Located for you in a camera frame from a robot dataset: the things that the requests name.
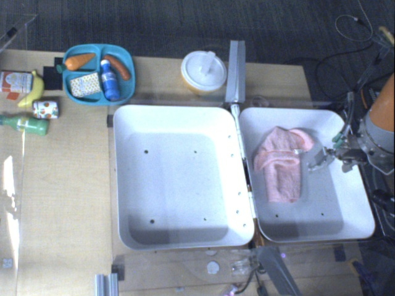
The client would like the yellow cup with white lid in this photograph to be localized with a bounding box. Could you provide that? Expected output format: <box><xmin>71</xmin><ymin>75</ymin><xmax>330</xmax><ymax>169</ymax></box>
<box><xmin>180</xmin><ymin>50</ymin><xmax>228</xmax><ymax>96</ymax></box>

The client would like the pink cloth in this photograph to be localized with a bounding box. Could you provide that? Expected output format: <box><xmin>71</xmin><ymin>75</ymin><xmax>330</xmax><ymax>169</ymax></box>
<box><xmin>252</xmin><ymin>126</ymin><xmax>315</xmax><ymax>204</ymax></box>

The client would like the yellow banana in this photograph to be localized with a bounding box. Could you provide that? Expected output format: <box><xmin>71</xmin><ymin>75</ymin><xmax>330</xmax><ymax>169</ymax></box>
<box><xmin>17</xmin><ymin>70</ymin><xmax>45</xmax><ymax>109</ymax></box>

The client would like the green bottle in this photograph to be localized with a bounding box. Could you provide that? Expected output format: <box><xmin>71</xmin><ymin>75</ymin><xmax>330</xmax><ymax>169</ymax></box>
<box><xmin>0</xmin><ymin>114</ymin><xmax>50</xmax><ymax>136</ymax></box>

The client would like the blue bottle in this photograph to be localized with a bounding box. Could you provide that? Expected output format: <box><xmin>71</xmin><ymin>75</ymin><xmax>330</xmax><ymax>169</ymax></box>
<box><xmin>100</xmin><ymin>59</ymin><xmax>120</xmax><ymax>102</ymax></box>

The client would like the orange and white carton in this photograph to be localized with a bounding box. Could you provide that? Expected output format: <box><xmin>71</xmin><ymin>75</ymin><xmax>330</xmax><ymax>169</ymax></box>
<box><xmin>0</xmin><ymin>70</ymin><xmax>34</xmax><ymax>101</ymax></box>

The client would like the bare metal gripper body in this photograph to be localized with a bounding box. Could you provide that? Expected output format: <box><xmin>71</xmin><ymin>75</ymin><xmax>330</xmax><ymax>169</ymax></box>
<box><xmin>334</xmin><ymin>134</ymin><xmax>395</xmax><ymax>175</ymax></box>

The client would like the brown sausage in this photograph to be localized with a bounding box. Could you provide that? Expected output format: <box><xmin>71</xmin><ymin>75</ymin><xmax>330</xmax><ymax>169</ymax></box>
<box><xmin>103</xmin><ymin>54</ymin><xmax>131</xmax><ymax>81</ymax></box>

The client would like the orange carrot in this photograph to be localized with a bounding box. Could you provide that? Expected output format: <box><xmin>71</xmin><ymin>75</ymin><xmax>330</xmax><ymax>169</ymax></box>
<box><xmin>56</xmin><ymin>52</ymin><xmax>96</xmax><ymax>73</ymax></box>

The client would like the blue divided plate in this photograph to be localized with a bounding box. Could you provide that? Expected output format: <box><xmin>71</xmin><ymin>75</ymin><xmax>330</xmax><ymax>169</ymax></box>
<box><xmin>62</xmin><ymin>43</ymin><xmax>136</xmax><ymax>106</ymax></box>

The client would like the yellow patterned packet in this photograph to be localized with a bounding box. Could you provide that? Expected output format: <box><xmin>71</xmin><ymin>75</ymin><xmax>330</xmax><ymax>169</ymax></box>
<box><xmin>69</xmin><ymin>72</ymin><xmax>103</xmax><ymax>99</ymax></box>

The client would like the white can with orange print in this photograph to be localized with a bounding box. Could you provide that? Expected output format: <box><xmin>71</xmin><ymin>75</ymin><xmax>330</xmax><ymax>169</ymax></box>
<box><xmin>31</xmin><ymin>99</ymin><xmax>59</xmax><ymax>120</ymax></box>

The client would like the white plastic tray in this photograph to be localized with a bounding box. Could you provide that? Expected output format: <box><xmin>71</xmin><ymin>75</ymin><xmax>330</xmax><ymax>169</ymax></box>
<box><xmin>112</xmin><ymin>104</ymin><xmax>256</xmax><ymax>252</ymax></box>
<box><xmin>238</xmin><ymin>107</ymin><xmax>376</xmax><ymax>244</ymax></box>

